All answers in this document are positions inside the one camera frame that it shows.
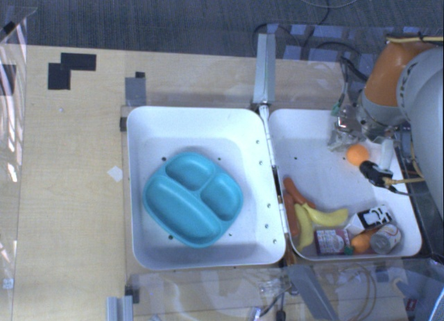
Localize white plastic tray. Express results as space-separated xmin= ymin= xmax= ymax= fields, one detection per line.
xmin=268 ymin=107 xmax=424 ymax=262
xmin=126 ymin=105 xmax=287 ymax=272

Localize black cylinder on white bracket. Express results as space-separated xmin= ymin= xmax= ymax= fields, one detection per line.
xmin=359 ymin=137 xmax=395 ymax=187

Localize blue divided plate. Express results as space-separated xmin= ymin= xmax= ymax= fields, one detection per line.
xmin=142 ymin=151 xmax=245 ymax=249

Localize yellow banana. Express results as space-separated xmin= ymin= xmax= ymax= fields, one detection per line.
xmin=300 ymin=202 xmax=349 ymax=228
xmin=293 ymin=202 xmax=315 ymax=253

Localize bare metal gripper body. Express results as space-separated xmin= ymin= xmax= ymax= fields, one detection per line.
xmin=335 ymin=103 xmax=369 ymax=140

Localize white and red can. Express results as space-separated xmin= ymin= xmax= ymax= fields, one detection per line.
xmin=368 ymin=223 xmax=403 ymax=255

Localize purple and white carton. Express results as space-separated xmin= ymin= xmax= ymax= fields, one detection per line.
xmin=314 ymin=228 xmax=352 ymax=257

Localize orange carrot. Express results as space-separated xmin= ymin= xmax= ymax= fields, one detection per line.
xmin=343 ymin=229 xmax=378 ymax=256

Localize orange ball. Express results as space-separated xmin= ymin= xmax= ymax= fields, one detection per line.
xmin=345 ymin=144 xmax=370 ymax=167

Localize black and white carton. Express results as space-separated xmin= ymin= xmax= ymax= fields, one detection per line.
xmin=345 ymin=204 xmax=394 ymax=236

